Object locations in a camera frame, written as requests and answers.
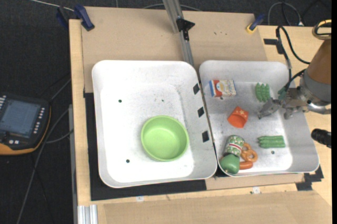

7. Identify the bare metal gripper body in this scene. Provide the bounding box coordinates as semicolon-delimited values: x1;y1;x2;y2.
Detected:
278;87;332;115

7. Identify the green pea pod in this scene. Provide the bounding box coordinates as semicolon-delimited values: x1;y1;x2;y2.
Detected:
254;82;272;103

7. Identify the white plastic tray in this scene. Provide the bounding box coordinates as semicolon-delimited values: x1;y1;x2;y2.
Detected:
198;59;320;178
91;59;218;189

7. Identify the green bean bundle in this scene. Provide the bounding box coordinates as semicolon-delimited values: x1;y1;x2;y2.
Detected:
256;135;286;149

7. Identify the white and red carton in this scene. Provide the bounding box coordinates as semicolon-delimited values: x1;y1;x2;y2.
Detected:
208;79;237;98

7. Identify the brown pretzel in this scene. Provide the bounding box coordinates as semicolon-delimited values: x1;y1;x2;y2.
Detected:
240;142;259;163

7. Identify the green patterned can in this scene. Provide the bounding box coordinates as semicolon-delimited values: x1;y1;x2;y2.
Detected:
224;134;246;158

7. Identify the orange sausage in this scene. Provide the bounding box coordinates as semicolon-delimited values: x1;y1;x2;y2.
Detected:
239;160;254;171

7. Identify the green bell pepper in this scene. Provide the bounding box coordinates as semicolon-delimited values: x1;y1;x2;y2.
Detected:
219;153;241;175

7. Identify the green bowl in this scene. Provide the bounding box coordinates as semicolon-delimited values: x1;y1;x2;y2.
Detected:
140;115;191;162

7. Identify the brown cardboard board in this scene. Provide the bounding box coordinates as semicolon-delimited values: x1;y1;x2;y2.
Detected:
80;6;306;191

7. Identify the black cylinder on white bracket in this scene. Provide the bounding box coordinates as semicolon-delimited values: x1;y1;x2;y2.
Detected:
311;128;332;149

